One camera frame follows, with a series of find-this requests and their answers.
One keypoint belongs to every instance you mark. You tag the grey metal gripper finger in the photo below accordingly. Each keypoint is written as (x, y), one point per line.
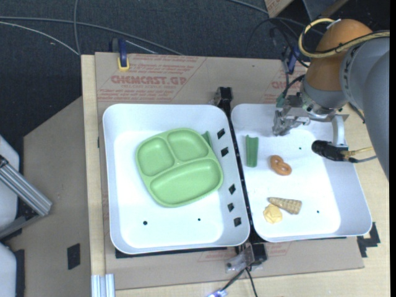
(287, 125)
(277, 124)

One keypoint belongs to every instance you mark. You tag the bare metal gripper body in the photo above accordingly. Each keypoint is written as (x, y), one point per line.
(295, 108)

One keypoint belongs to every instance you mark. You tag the brown cardboard board red print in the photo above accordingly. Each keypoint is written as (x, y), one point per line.
(148, 79)

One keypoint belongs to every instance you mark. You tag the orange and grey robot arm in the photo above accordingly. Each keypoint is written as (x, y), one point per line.
(365, 73)

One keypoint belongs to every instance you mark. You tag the green celery stick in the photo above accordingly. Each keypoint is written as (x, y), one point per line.
(251, 153)

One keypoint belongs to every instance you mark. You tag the brown pretzel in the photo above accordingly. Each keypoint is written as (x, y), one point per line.
(282, 169)

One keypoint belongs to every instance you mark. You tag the beige ice cream cone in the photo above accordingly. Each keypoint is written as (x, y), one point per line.
(289, 205)

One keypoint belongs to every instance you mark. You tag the thin black rod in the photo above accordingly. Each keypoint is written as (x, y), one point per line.
(242, 172)

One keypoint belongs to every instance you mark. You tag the green divided plate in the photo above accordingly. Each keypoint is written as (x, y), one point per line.
(182, 178)

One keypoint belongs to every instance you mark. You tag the yellow ice cream scoop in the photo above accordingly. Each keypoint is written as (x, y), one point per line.
(272, 215)

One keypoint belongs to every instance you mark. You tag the black cylinder on white bracket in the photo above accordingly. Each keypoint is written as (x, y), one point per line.
(328, 149)

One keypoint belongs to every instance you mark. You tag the white plastic tray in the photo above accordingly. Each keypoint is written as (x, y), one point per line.
(173, 227)
(309, 190)

